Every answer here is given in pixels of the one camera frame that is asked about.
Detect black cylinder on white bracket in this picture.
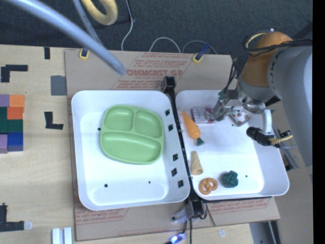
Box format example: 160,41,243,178
246,109,276,147

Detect pink patterned carton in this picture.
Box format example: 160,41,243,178
190,107,216,125

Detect beige ice cream cone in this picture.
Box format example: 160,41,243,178
190,150,204,176

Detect blue cube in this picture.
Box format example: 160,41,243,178
7,132,24,152

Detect orange carrot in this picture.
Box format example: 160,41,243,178
181,111,205,146

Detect orange cube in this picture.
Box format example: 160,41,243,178
9,94,25,109
7,106,24,121

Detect thin black rod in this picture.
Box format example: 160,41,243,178
169,91,198,203

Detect orange pretzel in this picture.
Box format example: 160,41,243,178
198,177,219,195

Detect black block with thin wires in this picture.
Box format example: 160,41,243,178
186,199,205,218
161,76,177,94

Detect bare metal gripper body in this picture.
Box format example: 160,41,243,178
222,89,267,114

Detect white strawberry print packet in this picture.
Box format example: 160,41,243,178
229,106,251,127

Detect green divided plate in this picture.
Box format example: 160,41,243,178
99,104,165,166

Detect green broccoli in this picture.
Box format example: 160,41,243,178
221,170,240,189

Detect white plastic tray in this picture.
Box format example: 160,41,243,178
71,89,191,211
175,89,290,201

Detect brown cardboard board red print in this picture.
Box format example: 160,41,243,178
63,49,281,242

